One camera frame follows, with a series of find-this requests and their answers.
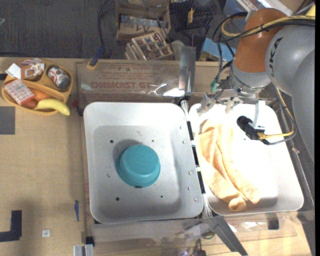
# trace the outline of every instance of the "wooden floor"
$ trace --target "wooden floor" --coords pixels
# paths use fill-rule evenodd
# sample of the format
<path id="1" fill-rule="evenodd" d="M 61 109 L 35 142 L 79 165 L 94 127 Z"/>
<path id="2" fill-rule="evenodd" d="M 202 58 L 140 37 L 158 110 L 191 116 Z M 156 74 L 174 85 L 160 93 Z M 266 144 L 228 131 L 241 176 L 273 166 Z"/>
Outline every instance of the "wooden floor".
<path id="1" fill-rule="evenodd" d="M 0 74 L 16 60 L 0 58 Z M 76 64 L 83 62 L 81 59 L 50 61 L 64 66 L 74 77 Z M 196 80 L 200 77 L 206 76 L 199 71 Z M 74 245 L 85 243 L 88 233 L 81 140 L 83 118 L 72 106 L 77 99 L 77 86 L 74 86 L 67 102 L 70 116 L 41 116 L 16 109 L 15 135 L 0 135 L 0 232 L 10 230 L 11 211 L 22 211 L 22 236 L 17 241 L 0 242 L 1 256 L 70 256 Z M 7 106 L 0 97 L 0 107 Z M 76 200 L 79 201 L 79 221 L 74 210 Z M 42 237 L 44 229 L 50 230 L 50 237 Z M 252 238 L 242 244 L 249 255 L 311 255 L 302 225 L 296 218 L 290 221 L 290 234 L 274 239 Z M 229 252 L 221 243 L 204 243 L 203 249 L 207 255 Z M 94 249 L 94 255 L 99 256 L 170 255 L 164 253 L 157 248 L 111 254 L 103 247 Z"/>

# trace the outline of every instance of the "teal round object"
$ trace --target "teal round object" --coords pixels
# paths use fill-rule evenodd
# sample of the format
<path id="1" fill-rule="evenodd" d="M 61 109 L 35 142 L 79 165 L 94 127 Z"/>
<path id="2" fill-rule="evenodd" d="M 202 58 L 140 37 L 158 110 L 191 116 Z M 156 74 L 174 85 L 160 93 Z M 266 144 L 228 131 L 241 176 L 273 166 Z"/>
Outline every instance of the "teal round object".
<path id="1" fill-rule="evenodd" d="M 120 178 L 135 188 L 144 188 L 156 182 L 160 175 L 160 160 L 149 146 L 137 144 L 125 149 L 116 161 Z"/>

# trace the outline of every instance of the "banana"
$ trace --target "banana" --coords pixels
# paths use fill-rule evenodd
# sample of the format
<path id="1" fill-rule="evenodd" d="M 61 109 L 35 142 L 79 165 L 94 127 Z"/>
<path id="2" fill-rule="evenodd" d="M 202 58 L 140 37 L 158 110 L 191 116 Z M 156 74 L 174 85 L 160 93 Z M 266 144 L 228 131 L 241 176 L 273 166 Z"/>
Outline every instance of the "banana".
<path id="1" fill-rule="evenodd" d="M 35 106 L 34 110 L 47 110 L 52 109 L 59 111 L 60 113 L 69 116 L 70 115 L 70 109 L 66 104 L 64 104 L 62 101 L 55 99 L 55 98 L 45 98 L 38 102 L 38 104 Z"/>

